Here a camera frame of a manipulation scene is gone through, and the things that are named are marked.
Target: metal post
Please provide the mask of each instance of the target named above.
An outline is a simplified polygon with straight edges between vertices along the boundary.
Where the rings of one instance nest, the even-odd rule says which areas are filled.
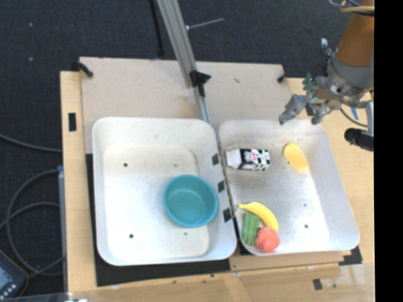
[[[191,49],[186,25],[183,21],[178,0],[157,0],[161,10],[169,39],[175,52],[176,59],[182,71],[183,79],[187,87],[195,87],[190,74],[197,72],[195,57]],[[195,96],[199,106],[200,115],[204,121],[211,123],[205,104],[204,95],[200,95],[202,86],[195,89]]]

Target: black bracket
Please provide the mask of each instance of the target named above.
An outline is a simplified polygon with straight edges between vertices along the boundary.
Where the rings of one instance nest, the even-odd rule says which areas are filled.
[[[85,66],[82,62],[73,62],[71,64],[71,71],[73,72],[79,72],[80,70],[82,70],[84,73],[87,74],[88,77],[92,77],[94,76],[94,73],[91,72],[87,66]]]
[[[204,84],[212,78],[210,75],[203,74],[201,72],[198,72],[197,70],[192,70],[190,72],[190,79],[193,87],[198,87],[199,90],[199,95],[205,97],[206,93],[204,90]]]

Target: green toy vegetable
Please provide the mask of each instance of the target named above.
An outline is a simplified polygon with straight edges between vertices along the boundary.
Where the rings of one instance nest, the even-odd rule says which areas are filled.
[[[248,244],[249,246],[254,245],[254,241],[258,234],[259,222],[259,216],[250,212],[246,212],[244,214],[244,224],[242,226],[241,236],[244,243]]]

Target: yellow banana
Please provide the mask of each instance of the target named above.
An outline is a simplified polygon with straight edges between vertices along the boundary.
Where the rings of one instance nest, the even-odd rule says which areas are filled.
[[[265,205],[254,201],[248,204],[238,204],[238,208],[248,210],[251,213],[258,215],[266,226],[278,232],[277,218]]]

